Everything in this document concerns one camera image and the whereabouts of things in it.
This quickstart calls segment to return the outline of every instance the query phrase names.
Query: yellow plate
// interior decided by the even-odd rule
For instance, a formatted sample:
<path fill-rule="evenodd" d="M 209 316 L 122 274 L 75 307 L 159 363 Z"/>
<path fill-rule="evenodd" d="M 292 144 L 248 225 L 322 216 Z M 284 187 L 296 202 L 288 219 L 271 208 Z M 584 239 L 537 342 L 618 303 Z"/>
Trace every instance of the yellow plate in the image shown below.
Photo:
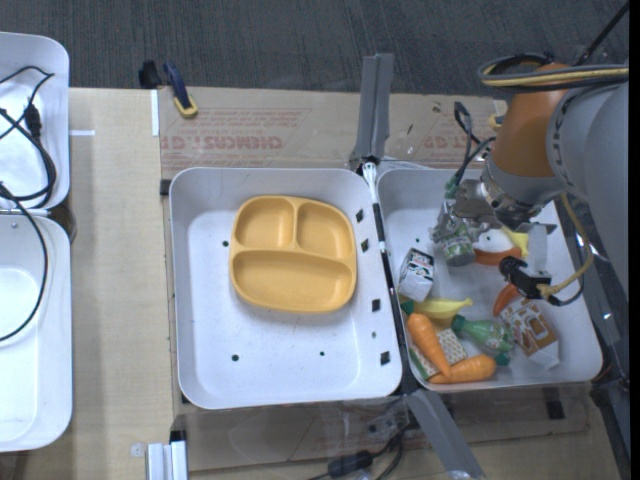
<path fill-rule="evenodd" d="M 356 285 L 356 246 L 337 208 L 301 197 L 258 196 L 238 210 L 231 282 L 247 302 L 302 313 L 335 311 Z"/>

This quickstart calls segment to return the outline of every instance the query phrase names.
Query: dark gray floor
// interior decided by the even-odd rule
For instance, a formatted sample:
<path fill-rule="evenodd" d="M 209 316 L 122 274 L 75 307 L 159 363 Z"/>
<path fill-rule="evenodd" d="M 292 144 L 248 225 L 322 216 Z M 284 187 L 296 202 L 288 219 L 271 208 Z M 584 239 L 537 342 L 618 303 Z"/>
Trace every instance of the dark gray floor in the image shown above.
<path fill-rule="evenodd" d="M 625 1 L 0 0 L 0 31 L 62 43 L 73 87 L 137 88 L 139 68 L 152 59 L 158 69 L 173 60 L 192 86 L 358 92 L 362 57 L 389 52 L 393 92 L 508 99 L 478 81 L 480 64 L 544 51 L 571 63 Z M 627 13 L 591 60 L 624 62 L 629 36 Z M 598 274 L 610 287 L 607 297 L 620 300 L 607 265 Z M 628 302 L 617 309 L 628 372 Z M 626 478 L 630 462 L 607 403 L 619 393 L 618 373 L 614 368 L 598 387 Z"/>

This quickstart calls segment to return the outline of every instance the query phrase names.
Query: toy bottle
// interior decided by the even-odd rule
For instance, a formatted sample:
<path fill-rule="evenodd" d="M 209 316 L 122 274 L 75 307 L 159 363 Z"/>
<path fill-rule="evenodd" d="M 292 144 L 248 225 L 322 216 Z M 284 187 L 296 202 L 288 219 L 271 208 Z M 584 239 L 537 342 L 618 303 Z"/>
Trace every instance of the toy bottle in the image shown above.
<path fill-rule="evenodd" d="M 466 334 L 480 345 L 500 352 L 513 348 L 513 339 L 509 330 L 492 320 L 467 320 L 455 315 L 451 320 L 451 329 L 456 334 Z"/>

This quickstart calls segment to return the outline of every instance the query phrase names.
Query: blue and yellow clamp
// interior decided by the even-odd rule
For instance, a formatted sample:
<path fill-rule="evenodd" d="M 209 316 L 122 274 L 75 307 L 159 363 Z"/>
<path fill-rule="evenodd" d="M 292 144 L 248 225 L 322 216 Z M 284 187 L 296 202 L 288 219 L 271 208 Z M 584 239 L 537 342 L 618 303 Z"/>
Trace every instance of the blue and yellow clamp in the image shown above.
<path fill-rule="evenodd" d="M 195 117 L 198 113 L 198 106 L 187 92 L 187 88 L 182 80 L 182 75 L 180 71 L 178 71 L 175 63 L 168 60 L 162 65 L 162 69 L 164 69 L 164 72 L 169 77 L 169 83 L 173 87 L 173 103 L 178 109 L 178 112 L 180 112 L 180 115 L 184 118 Z"/>

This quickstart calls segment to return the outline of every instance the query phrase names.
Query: clear plastic bottle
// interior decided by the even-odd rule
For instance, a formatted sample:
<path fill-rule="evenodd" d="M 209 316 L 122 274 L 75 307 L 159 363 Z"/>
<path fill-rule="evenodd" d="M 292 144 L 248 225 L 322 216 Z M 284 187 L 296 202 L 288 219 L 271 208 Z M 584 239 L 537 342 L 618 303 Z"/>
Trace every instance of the clear plastic bottle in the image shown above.
<path fill-rule="evenodd" d="M 467 320 L 458 314 L 451 320 L 451 329 L 456 334 L 466 334 L 480 345 L 500 352 L 513 348 L 509 330 L 493 320 Z"/>

